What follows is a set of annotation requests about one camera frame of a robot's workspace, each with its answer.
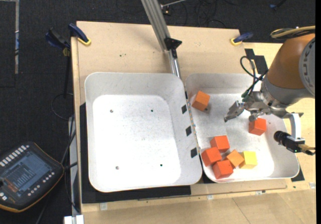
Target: white tray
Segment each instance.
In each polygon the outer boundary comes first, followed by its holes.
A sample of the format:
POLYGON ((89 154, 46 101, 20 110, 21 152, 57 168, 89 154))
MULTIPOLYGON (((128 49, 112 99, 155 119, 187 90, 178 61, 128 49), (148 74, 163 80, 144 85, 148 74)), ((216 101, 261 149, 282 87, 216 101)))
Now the white tray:
POLYGON ((186 80, 188 98, 192 103, 196 93, 201 90, 210 95, 207 111, 191 107, 196 136, 202 153, 210 148, 214 136, 227 135, 230 149, 222 154, 225 158, 236 149, 238 152, 255 151, 258 165, 253 169, 234 169, 227 178, 217 179, 211 166, 203 164, 204 172, 214 182, 235 182, 247 180, 291 178, 298 174, 299 164, 296 155, 279 145, 273 135, 276 131, 287 132, 284 121, 274 115, 264 115, 267 131, 261 136, 248 133, 248 117, 244 111, 239 117, 224 122, 224 115, 241 94, 252 84, 247 74, 192 74, 186 80))
POLYGON ((96 72, 86 78, 85 94, 89 180, 95 189, 113 192, 200 180, 197 141, 178 77, 96 72))

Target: black carpet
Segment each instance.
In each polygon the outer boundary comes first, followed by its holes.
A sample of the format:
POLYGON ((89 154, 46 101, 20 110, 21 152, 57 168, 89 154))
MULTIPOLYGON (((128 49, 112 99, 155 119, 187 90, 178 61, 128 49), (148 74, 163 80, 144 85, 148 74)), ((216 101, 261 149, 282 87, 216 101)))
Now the black carpet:
MULTIPOLYGON (((270 8, 280 1, 188 0, 173 5, 165 20, 168 25, 253 32, 248 42, 272 43, 279 42, 269 36, 276 29, 315 25, 315 0, 287 0, 276 11, 270 8)), ((20 0, 19 74, 15 88, 0 88, 1 150, 34 141, 61 159, 68 143, 68 123, 52 112, 51 102, 63 92, 66 58, 46 42, 45 34, 54 27, 68 37, 68 24, 76 21, 149 24, 140 0, 20 0)), ((68 92, 72 92, 71 79, 68 92)), ((55 107, 61 115, 70 116, 72 98, 58 98, 55 107)), ((62 223, 64 216, 71 215, 63 182, 50 199, 41 223, 62 223)), ((19 214, 0 211, 0 223, 35 223, 45 201, 19 214)))
POLYGON ((0 1, 0 13, 0 87, 14 87, 16 3, 0 1))

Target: robotic arm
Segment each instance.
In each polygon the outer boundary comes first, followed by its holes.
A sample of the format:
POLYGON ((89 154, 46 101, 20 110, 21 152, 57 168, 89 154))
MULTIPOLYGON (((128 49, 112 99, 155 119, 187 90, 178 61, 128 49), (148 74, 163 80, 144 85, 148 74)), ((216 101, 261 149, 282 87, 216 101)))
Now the robotic arm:
POLYGON ((314 32, 315 26, 274 31, 272 37, 286 38, 286 41, 263 78, 261 89, 245 96, 242 102, 236 101, 224 116, 224 121, 239 116, 244 110, 251 112, 250 121, 255 121, 263 114, 274 114, 282 119, 289 118, 292 134, 276 132, 274 139, 295 153, 315 154, 310 151, 315 148, 306 146, 304 139, 297 137, 300 136, 299 117, 303 113, 286 111, 287 107, 303 98, 315 98, 314 32))

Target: block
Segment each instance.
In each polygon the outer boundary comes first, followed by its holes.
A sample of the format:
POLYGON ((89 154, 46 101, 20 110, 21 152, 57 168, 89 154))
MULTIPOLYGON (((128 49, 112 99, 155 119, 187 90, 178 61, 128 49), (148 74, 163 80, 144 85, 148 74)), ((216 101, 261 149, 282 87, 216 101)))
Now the block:
POLYGON ((220 153, 225 153, 230 149, 230 143, 227 136, 216 136, 211 141, 211 147, 217 147, 220 153))
POLYGON ((226 178, 233 173, 233 167, 229 160, 218 161, 213 165, 215 177, 226 178))
POLYGON ((202 91, 198 91, 194 101, 192 103, 192 107, 204 111, 209 104, 210 96, 202 91))
POLYGON ((257 118, 249 123, 249 133, 261 136, 266 131, 266 119, 257 118))
POLYGON ((204 152, 201 153, 201 156, 206 167, 222 159, 220 151, 217 147, 211 147, 209 149, 206 149, 204 152))
POLYGON ((244 162, 239 165, 240 169, 253 169, 257 165, 255 152, 244 151, 241 155, 244 158, 244 162))
POLYGON ((244 162, 244 157, 236 150, 233 150, 228 156, 226 156, 226 159, 231 162, 233 169, 244 162))

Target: yellow block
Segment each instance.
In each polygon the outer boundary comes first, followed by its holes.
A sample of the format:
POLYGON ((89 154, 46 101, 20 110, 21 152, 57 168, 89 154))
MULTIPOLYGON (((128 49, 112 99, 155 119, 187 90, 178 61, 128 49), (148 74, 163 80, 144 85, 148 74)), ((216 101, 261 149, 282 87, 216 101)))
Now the yellow block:
POLYGON ((244 151, 241 153, 244 158, 239 167, 241 169, 253 169, 257 165, 256 153, 251 151, 244 151))

